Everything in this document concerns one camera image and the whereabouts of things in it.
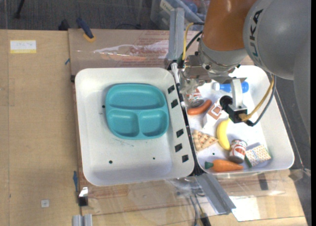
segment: blue bottle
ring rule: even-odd
[[[215,82],[213,84],[213,89],[216,91],[224,90],[225,92],[228,92],[228,93],[232,92],[232,88],[231,88],[231,85],[229,83],[228,84],[220,84],[220,83]],[[248,92],[249,84],[247,81],[244,81],[243,83],[241,83],[241,89],[242,89],[243,93]]]

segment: black floor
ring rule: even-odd
[[[152,0],[143,0],[141,18],[138,21],[139,0],[25,0],[20,19],[14,18],[20,0],[7,0],[8,28],[19,30],[58,30],[66,19],[71,28],[77,28],[76,19],[81,17],[95,29],[157,30],[150,21]],[[295,179],[308,224],[312,224],[311,209],[311,145],[310,138],[300,118],[295,100],[293,82],[277,79],[277,90],[289,123],[289,137],[295,153],[291,169],[301,169],[303,175]]]

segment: teal plate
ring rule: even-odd
[[[155,86],[123,83],[112,86],[105,99],[108,127],[119,138],[161,137],[169,127],[164,94]]]

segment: toy banana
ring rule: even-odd
[[[226,129],[227,125],[231,120],[228,118],[226,120],[221,121],[216,129],[216,135],[218,139],[218,143],[220,144],[221,147],[223,147],[225,150],[230,150],[231,145],[229,143],[229,140],[226,135]]]

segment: red and white can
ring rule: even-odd
[[[204,99],[198,89],[193,94],[187,94],[187,98],[191,108],[197,108],[204,103]]]
[[[234,163],[241,164],[245,159],[247,143],[240,139],[232,140],[228,159]]]

